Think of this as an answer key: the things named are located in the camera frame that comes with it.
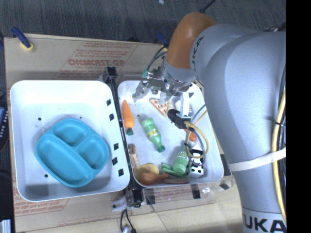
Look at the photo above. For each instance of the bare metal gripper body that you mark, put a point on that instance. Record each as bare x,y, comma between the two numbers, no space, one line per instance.
158,81

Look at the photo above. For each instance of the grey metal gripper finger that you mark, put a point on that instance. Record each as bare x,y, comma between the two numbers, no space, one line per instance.
140,92
164,98

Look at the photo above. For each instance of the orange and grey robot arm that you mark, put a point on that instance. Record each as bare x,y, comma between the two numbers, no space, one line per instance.
240,86

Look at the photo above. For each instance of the pizza slice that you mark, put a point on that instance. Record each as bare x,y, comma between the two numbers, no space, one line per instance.
158,105

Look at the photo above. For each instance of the white plastic tray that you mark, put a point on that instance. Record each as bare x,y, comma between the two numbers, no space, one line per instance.
60,93
145,105

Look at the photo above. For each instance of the orange carrot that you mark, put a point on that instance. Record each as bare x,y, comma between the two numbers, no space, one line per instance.
127,115

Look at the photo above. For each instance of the green bottle yellow label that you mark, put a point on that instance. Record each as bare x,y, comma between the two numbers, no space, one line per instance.
151,131
181,162

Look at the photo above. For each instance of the small orange toy food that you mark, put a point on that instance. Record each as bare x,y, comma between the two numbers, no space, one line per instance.
192,136

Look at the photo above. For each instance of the beige toy pastry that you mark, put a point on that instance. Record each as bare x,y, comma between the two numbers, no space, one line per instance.
134,155

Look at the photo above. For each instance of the green pea pod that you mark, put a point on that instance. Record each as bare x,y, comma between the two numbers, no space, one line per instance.
167,169

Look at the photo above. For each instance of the tan round bread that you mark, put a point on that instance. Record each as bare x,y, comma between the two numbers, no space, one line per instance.
145,167

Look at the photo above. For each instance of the black and white carton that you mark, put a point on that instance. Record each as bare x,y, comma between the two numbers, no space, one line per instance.
197,166

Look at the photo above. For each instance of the brown chicken drumstick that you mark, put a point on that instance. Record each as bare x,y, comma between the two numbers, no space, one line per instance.
151,178

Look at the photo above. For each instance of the brown biscuit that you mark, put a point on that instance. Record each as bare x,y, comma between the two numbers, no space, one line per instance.
176,180

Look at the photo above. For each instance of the brown cardboard board red print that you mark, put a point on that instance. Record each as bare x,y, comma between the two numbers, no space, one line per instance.
60,57

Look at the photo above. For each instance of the blue divided plate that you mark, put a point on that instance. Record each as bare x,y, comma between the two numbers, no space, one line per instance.
70,154

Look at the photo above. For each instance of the black cylinder on white bracket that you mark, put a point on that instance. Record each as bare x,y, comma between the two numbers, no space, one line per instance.
175,117

